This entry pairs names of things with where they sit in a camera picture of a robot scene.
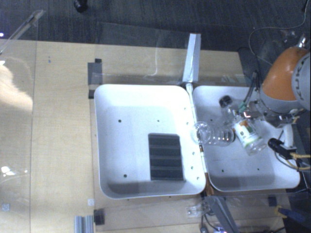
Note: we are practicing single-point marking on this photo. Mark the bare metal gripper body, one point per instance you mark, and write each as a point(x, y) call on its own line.
point(272, 116)

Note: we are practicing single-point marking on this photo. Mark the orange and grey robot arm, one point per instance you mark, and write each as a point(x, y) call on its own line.
point(279, 81)

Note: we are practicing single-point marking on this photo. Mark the clear bottle with green label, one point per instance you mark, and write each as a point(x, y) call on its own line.
point(246, 132)

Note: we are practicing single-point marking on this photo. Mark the clear plastic bottle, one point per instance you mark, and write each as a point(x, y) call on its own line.
point(213, 136)

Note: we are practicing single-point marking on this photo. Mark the white plastic tray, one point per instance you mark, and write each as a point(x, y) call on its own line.
point(238, 169)
point(136, 105)

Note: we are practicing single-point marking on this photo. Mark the black ribbed rectangular block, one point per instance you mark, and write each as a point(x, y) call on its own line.
point(166, 158)

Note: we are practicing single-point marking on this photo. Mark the black cylinder on white bracket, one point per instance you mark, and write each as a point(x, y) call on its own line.
point(279, 146)

